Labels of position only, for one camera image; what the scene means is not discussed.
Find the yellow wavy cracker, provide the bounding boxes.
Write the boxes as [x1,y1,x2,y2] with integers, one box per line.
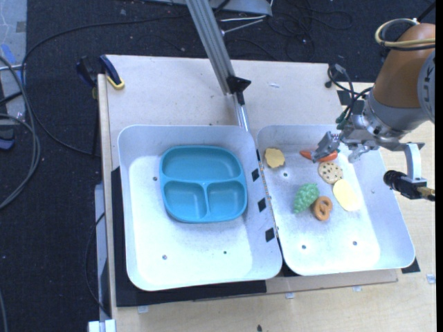
[264,147,287,169]

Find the chocolate chip biscuit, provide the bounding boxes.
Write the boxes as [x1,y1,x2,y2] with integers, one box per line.
[317,161,344,185]

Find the white plastic tray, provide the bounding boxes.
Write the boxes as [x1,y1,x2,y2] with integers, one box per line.
[256,124,416,277]
[116,124,284,292]

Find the blue divided plate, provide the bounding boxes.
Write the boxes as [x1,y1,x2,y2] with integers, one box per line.
[159,145,249,224]

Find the green grapes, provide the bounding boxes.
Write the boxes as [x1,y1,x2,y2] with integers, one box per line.
[293,183,320,215]

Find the pale flat board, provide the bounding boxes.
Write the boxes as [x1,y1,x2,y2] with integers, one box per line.
[102,54,399,294]

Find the orange carrot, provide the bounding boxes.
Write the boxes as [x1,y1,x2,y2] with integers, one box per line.
[299,149,339,163]

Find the thin black and white rod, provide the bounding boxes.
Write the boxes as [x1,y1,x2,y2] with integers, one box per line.
[235,93,280,240]

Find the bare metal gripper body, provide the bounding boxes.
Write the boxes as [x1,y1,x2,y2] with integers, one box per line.
[340,112,404,151]

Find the black cylinder on white bracket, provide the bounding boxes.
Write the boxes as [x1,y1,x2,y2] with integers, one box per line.
[383,142,429,201]

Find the yellow oval slice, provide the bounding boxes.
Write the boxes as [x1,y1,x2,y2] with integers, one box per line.
[332,178,363,212]

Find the brown pretzel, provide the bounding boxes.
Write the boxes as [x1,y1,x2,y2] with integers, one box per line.
[311,195,334,222]

